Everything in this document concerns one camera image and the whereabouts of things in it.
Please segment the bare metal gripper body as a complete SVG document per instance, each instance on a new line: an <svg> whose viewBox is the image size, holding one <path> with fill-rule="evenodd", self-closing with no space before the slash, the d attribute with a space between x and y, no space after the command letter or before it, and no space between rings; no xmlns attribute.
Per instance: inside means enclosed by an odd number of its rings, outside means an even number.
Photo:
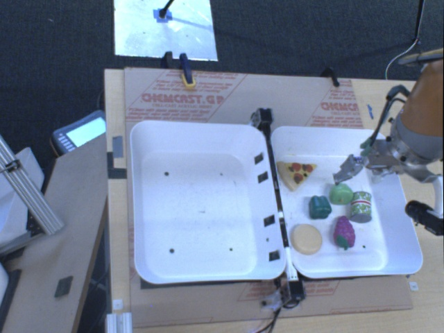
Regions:
<svg viewBox="0 0 444 333"><path fill-rule="evenodd" d="M392 174L406 174L418 182L433 182L438 179L438 175L427 168L434 158L421 156L399 139L368 138L361 144L361 156L368 170L391 169Z"/></svg>

